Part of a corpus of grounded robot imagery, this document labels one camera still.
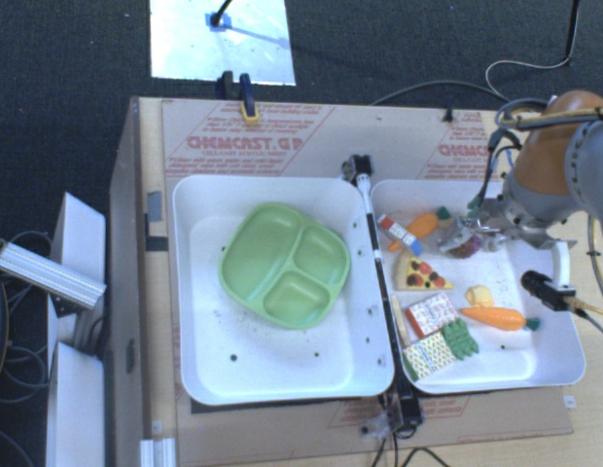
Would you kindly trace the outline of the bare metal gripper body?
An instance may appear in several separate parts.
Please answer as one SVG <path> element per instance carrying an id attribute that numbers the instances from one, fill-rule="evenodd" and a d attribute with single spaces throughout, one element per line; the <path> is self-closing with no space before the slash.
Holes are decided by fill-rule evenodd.
<path id="1" fill-rule="evenodd" d="M 526 211 L 511 197 L 475 197 L 468 204 L 468 211 L 484 234 L 519 239 L 535 249 L 550 248 L 550 224 Z"/>

